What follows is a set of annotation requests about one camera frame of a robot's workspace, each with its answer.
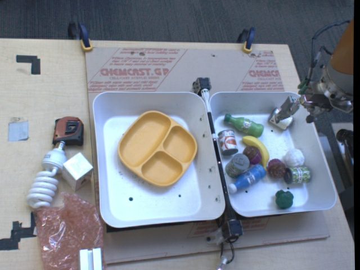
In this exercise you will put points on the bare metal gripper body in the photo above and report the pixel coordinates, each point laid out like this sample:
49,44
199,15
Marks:
323,100

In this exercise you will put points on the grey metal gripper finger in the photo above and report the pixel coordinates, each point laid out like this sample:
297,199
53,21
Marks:
295,105
285,107

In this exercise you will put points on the green bottle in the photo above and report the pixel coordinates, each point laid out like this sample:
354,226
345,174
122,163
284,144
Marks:
247,125

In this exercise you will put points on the yellow banana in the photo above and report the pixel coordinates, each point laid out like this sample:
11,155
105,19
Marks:
257,143

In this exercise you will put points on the purple round toy fruit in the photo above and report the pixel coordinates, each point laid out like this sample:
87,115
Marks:
252,155
276,168

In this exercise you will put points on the red and white can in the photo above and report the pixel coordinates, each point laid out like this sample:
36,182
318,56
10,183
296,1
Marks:
227,142

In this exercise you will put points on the green can with black end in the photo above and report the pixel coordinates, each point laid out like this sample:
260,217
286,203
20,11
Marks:
299,175

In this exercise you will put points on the green can with grey lid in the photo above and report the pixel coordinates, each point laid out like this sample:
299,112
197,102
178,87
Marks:
237,164

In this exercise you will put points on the blue bottle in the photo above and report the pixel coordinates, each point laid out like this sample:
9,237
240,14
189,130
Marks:
249,177

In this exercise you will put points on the thin black and white rod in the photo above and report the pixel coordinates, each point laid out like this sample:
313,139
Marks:
218,150

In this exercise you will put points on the green broccoli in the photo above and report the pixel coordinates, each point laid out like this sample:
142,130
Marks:
284,199

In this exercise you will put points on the white plastic tray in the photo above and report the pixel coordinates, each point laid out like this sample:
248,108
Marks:
157,204
261,198

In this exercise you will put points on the brown cardboard board red print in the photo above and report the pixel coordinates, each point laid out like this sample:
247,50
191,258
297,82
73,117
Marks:
180,66

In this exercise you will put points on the yellow divided plate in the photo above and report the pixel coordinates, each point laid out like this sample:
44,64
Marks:
140,139

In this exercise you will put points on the white cube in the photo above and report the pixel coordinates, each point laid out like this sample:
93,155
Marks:
77,169

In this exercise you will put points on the orange and black tape measure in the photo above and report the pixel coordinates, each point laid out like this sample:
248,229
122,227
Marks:
69,131

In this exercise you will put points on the white rectangular block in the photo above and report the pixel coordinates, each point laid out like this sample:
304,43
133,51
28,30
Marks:
97,259
85,260

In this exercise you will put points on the pink bubble wrap bag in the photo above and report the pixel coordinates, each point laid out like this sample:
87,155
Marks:
67,229

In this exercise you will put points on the white spiral light bulb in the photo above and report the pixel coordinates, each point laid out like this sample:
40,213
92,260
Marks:
43,184

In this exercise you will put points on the black cylinder on white bracket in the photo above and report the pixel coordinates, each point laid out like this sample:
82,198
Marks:
345,138

